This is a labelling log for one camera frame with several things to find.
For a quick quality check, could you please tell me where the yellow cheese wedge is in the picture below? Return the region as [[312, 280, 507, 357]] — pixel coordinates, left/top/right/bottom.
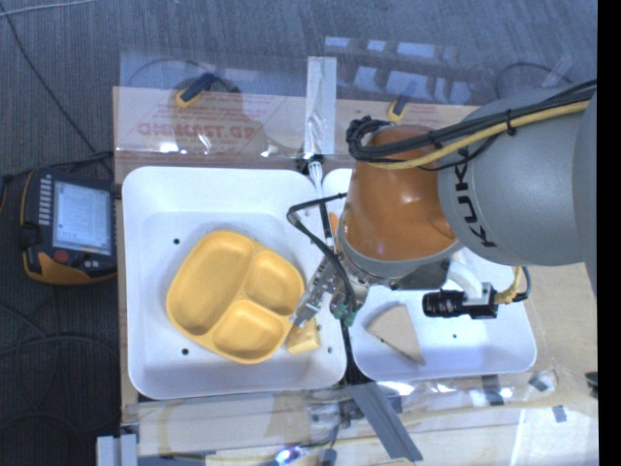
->
[[285, 315, 322, 356]]

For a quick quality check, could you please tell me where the thin black and white rod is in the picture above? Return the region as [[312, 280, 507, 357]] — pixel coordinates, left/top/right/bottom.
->
[[309, 159, 363, 385]]

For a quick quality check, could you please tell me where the yellow divided plate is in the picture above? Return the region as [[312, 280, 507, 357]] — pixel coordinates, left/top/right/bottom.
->
[[164, 228, 307, 366]]

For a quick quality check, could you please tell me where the white plastic tray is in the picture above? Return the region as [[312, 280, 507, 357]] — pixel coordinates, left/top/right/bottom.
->
[[120, 164, 348, 401], [321, 167, 539, 383]]

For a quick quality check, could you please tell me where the brown pizza slice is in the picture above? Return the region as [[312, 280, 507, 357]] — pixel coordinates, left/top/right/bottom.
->
[[365, 302, 428, 367]]

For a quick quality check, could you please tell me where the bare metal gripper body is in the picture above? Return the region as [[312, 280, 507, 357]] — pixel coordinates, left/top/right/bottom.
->
[[305, 255, 377, 313]]

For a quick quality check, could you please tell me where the black cylinder on white bracket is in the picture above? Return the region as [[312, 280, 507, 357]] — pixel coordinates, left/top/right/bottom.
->
[[421, 255, 501, 321]]

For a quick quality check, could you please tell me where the brown cardboard board, red print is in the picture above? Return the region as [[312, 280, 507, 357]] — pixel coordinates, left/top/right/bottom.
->
[[112, 84, 598, 455]]

